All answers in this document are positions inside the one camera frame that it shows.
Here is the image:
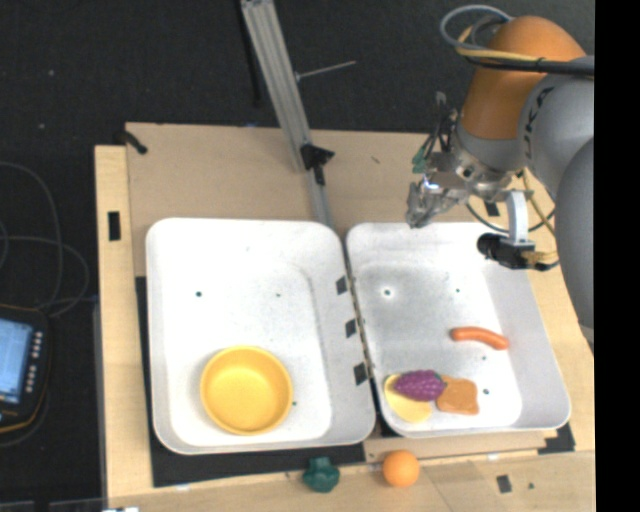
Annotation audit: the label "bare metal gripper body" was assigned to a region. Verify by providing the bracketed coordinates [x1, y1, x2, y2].
[423, 151, 516, 203]

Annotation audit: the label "white plastic tray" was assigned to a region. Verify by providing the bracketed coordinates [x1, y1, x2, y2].
[144, 216, 377, 456]
[344, 221, 573, 440]

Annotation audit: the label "orange sausage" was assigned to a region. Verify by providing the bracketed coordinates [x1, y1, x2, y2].
[449, 326, 511, 351]

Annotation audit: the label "purple grapes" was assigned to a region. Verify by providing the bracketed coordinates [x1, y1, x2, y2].
[393, 369, 448, 403]

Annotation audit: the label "orange bread slice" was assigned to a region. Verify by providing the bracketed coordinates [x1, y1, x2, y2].
[435, 375, 481, 416]

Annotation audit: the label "yellow round biscuit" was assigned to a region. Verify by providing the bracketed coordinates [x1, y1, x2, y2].
[383, 373, 434, 424]

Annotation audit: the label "brown cardboard board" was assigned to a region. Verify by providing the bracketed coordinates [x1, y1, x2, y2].
[123, 121, 596, 464]

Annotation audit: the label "yellow bowl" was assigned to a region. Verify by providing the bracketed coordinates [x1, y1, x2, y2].
[199, 345, 295, 436]

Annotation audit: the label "orange ball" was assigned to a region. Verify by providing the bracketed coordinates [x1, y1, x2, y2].
[382, 449, 421, 488]

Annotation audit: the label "green broccoli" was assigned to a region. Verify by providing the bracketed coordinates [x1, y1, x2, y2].
[302, 455, 341, 494]

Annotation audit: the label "black cylinder on white bracket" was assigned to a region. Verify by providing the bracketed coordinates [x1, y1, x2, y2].
[476, 190, 537, 271]

